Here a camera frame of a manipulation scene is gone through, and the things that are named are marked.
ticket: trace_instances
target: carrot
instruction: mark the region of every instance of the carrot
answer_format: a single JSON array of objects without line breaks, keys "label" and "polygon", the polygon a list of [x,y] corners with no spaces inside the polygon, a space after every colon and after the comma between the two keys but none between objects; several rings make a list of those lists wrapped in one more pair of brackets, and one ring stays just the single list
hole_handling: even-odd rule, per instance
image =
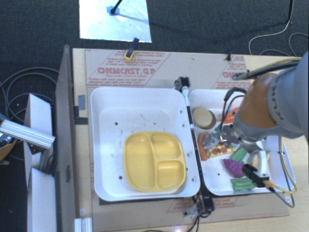
[{"label": "carrot", "polygon": [[206,135],[204,133],[200,133],[197,137],[197,146],[199,151],[199,156],[201,157],[202,161],[206,161],[208,159],[206,151],[204,150],[204,140]]}]

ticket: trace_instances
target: black pole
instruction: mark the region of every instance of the black pole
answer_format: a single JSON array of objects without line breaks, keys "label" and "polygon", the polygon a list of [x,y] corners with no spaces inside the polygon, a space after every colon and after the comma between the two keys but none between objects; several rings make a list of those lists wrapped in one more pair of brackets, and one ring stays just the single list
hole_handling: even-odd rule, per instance
[{"label": "black pole", "polygon": [[291,20],[293,3],[294,3],[294,0],[290,0],[289,16],[288,16],[288,20],[287,21]]},{"label": "black pole", "polygon": [[119,0],[119,1],[117,2],[117,4],[115,5],[115,7],[113,7],[113,8],[111,9],[111,14],[112,14],[112,15],[115,14],[116,9],[118,8],[118,6],[119,6],[119,4],[120,4],[121,2],[122,2],[122,0]]}]

